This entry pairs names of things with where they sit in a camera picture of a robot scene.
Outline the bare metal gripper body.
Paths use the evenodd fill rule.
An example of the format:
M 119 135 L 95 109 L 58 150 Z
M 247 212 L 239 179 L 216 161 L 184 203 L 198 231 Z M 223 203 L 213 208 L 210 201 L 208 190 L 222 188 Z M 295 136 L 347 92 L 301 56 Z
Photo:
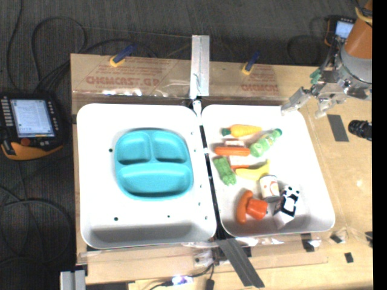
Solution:
M 310 74 L 311 91 L 316 97 L 324 94 L 372 100 L 372 62 L 370 60 L 336 59 Z

